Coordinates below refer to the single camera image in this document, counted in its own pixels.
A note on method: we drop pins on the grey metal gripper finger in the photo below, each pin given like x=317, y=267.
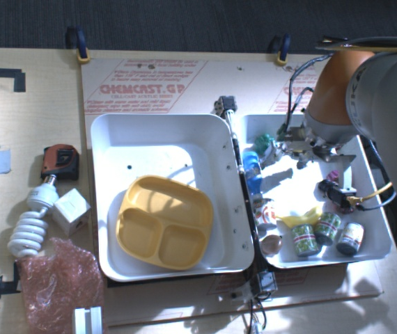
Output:
x=271, y=153
x=303, y=161

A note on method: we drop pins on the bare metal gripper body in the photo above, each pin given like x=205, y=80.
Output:
x=301, y=140

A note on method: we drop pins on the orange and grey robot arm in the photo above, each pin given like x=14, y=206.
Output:
x=376, y=96

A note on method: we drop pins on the green toy broccoli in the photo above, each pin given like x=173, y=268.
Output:
x=263, y=142

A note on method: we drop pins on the blue plastic bottle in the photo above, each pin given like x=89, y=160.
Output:
x=252, y=172

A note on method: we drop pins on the small pink toy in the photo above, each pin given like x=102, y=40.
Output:
x=333, y=176

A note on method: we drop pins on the yellow banana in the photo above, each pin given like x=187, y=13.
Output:
x=297, y=218

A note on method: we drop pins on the white and red bottle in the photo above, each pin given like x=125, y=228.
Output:
x=265, y=212

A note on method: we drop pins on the green and white can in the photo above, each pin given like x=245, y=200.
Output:
x=304, y=239
x=328, y=226

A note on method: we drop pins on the brown round biscuit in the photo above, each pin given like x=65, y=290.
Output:
x=271, y=245

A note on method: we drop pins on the dark can with pale label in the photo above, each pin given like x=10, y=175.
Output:
x=351, y=238

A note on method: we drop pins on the white plastic tray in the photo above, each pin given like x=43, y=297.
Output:
x=365, y=249
x=156, y=137

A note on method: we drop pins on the brown cardboard board red print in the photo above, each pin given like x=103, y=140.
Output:
x=184, y=82

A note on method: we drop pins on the yellow divided plate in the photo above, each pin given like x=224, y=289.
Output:
x=163, y=218

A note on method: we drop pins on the white cube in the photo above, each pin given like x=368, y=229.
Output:
x=71, y=211

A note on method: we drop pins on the orange and black tape measure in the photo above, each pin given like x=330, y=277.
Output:
x=61, y=160

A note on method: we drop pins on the pink bubble wrap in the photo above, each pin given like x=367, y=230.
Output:
x=59, y=284

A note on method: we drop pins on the white spiral light bulb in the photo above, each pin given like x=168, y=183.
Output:
x=28, y=228

